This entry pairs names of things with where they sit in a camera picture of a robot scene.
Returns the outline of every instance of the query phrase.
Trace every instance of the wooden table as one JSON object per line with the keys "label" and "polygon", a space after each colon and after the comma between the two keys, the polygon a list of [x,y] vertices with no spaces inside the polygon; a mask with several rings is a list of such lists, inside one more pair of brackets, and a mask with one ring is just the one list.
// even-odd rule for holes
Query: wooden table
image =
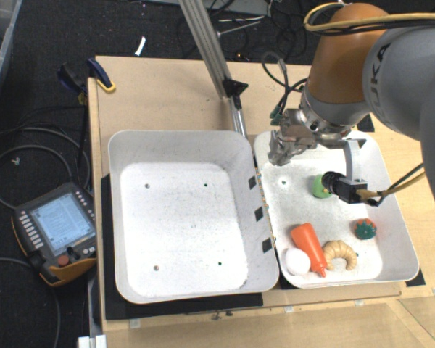
{"label": "wooden table", "polygon": [[[202,61],[97,57],[117,88],[107,94],[88,80],[98,252],[102,253],[100,180],[109,172],[107,144],[117,131],[232,130],[227,102],[216,94]],[[249,140],[269,130],[268,114],[282,88],[261,65],[231,62],[242,94]],[[269,66],[278,73],[275,65]],[[289,65],[289,80],[309,66]],[[299,95],[287,107],[297,107]],[[373,118],[390,180],[422,161],[420,144]],[[397,193],[425,285],[370,283],[263,293],[263,307],[165,315],[135,320],[104,317],[104,263],[98,258],[101,329],[108,347],[435,347],[435,203],[426,180]]]}

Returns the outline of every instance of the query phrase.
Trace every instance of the toy food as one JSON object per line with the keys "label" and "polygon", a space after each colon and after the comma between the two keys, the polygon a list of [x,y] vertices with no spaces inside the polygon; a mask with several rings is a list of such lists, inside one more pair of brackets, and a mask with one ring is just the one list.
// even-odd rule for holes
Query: toy food
{"label": "toy food", "polygon": [[368,217],[359,219],[355,224],[355,235],[361,240],[371,239],[376,235],[377,227]]}
{"label": "toy food", "polygon": [[357,255],[350,245],[342,240],[328,241],[323,247],[328,270],[334,270],[333,258],[344,258],[347,261],[347,270],[352,270],[357,264]]}
{"label": "toy food", "polygon": [[326,276],[327,262],[320,242],[311,223],[298,225],[291,230],[291,239],[298,249],[303,250],[311,261],[311,271]]}
{"label": "toy food", "polygon": [[297,247],[292,247],[286,251],[285,264],[288,272],[293,276],[304,276],[311,268],[310,258]]}
{"label": "toy food", "polygon": [[332,196],[332,193],[323,186],[322,184],[322,174],[317,175],[312,183],[312,194],[318,199],[327,199]]}

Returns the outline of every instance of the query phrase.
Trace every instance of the white ball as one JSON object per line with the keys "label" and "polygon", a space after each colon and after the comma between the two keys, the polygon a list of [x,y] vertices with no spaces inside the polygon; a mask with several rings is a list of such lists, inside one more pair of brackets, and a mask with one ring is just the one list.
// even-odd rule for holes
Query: white ball
{"label": "white ball", "polygon": [[297,247],[292,247],[286,251],[285,264],[288,272],[293,276],[304,276],[311,268],[310,258]]}

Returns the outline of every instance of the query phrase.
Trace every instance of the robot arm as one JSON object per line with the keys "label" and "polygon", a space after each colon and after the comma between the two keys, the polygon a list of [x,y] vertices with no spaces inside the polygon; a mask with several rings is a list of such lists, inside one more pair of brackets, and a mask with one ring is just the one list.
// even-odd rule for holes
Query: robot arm
{"label": "robot arm", "polygon": [[[329,23],[311,25],[328,6],[341,9]],[[373,5],[340,1],[314,9],[305,27],[324,36],[299,109],[285,110],[272,133],[270,161],[285,165],[317,144],[344,149],[348,159],[345,138],[372,112],[392,130],[421,142],[435,198],[435,14],[390,15]],[[361,202],[356,193],[365,182],[356,186],[348,175],[354,174],[329,173],[324,184],[346,202]]]}

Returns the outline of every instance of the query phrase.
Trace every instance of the empty white tray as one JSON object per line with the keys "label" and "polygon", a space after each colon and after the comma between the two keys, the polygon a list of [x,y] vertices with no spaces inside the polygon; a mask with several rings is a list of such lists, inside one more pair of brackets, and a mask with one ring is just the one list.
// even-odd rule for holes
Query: empty white tray
{"label": "empty white tray", "polygon": [[262,292],[278,280],[249,142],[124,130],[109,141],[115,278],[143,304]]}
{"label": "empty white tray", "polygon": [[[366,133],[353,131],[350,138],[363,138],[366,143],[359,153],[361,178],[372,191],[387,189],[391,182],[377,143]],[[344,153],[319,146],[296,156],[283,167],[268,162],[270,132],[256,137],[255,157],[261,184],[268,204],[275,247],[284,277],[292,285],[310,289],[356,283],[407,281],[419,271],[418,258],[394,195],[378,207],[347,204],[337,196],[318,199],[312,195],[315,176],[328,171],[346,174]],[[377,225],[373,239],[360,240],[353,231],[357,219],[370,218]],[[309,272],[305,276],[287,271],[285,251],[294,247],[290,231],[296,224],[310,222],[321,246],[341,239],[357,253],[354,270],[345,269],[345,260],[335,259],[335,270],[327,270],[325,278]]]}

